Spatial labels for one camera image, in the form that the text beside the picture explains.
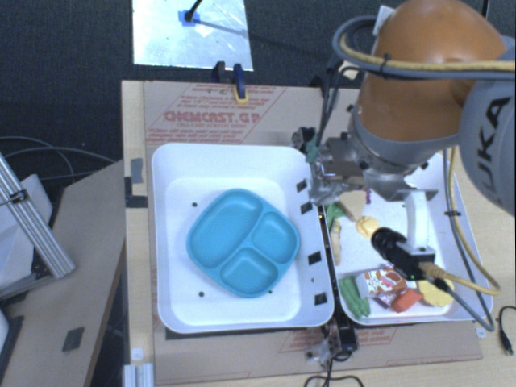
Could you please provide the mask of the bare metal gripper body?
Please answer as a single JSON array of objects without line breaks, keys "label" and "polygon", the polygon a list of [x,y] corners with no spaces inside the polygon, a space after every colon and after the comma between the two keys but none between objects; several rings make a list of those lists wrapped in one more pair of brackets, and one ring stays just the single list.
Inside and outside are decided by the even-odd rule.
[{"label": "bare metal gripper body", "polygon": [[328,139],[318,159],[333,162],[341,194],[369,189],[386,201],[403,201],[408,194],[408,168],[380,158],[356,137]]}]

